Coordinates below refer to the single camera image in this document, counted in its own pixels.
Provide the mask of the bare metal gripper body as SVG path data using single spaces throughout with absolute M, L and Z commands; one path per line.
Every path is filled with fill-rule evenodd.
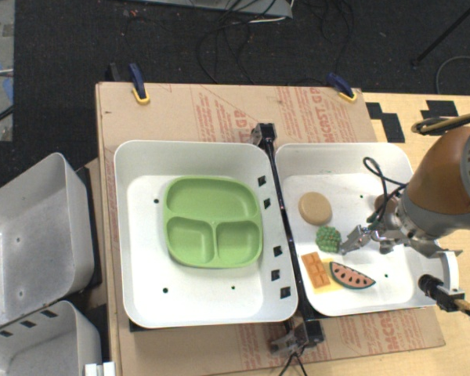
M 400 222 L 396 216 L 396 210 L 399 206 L 400 199 L 398 197 L 391 197 L 385 205 L 385 214 L 379 221 L 377 232 L 374 234 L 374 240 L 378 242 L 379 237 L 395 238 L 398 244 L 404 246 L 409 245 L 407 235 L 400 230 Z

